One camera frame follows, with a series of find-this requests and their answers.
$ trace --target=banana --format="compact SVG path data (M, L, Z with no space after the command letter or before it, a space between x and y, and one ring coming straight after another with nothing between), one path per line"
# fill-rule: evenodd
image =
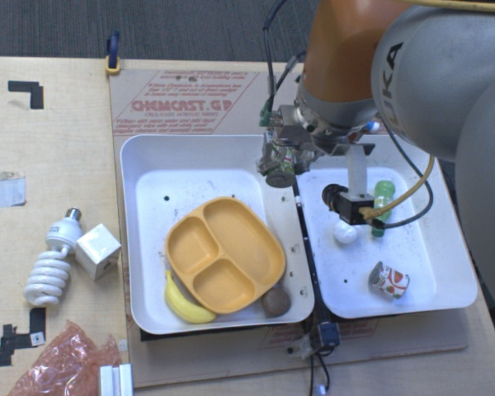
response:
M178 316L188 323L209 323L216 318L216 314L207 308L197 305L188 300L180 291L172 278L172 271L165 270L167 284L165 285L165 302Z

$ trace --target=yellow divided plate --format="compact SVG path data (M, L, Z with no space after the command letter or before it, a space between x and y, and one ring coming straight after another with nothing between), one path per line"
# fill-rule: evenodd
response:
M229 314L264 295L285 270L285 253L242 201L220 197L199 206L167 234L172 269L207 309Z

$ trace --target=white ball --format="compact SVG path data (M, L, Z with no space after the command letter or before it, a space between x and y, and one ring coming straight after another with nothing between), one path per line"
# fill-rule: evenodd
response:
M339 243L352 243L357 238L357 229L345 221L339 220L333 228L333 237Z

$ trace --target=blue clamp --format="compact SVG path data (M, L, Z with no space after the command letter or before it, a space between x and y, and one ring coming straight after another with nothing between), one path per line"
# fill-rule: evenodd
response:
M117 55L119 46L119 31L113 31L106 41L106 71L109 75L116 75L120 71L120 58Z

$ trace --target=tabletop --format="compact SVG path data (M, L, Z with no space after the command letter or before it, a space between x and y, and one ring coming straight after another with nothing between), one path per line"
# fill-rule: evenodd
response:
M122 68L205 69L264 72L262 63L123 60ZM30 108L25 92L8 91L9 81L38 82L44 109ZM36 256L46 250L48 227L69 208L82 212L82 227L104 224L120 239L111 97L105 61L0 57L0 180L22 178L25 198L0 206L0 338L3 326L30 330L30 309L22 295ZM121 265L92 281L73 260L61 303L46 310L46 341L68 320L97 344L108 336L127 341ZM467 347L416 356L329 365L328 394L495 395L495 332L478 290L475 302L459 311ZM15 350L0 366L5 395L36 361L45 345ZM123 361L128 361L124 344ZM323 383L320 367L314 382ZM310 370L273 371L136 389L143 395L308 394Z

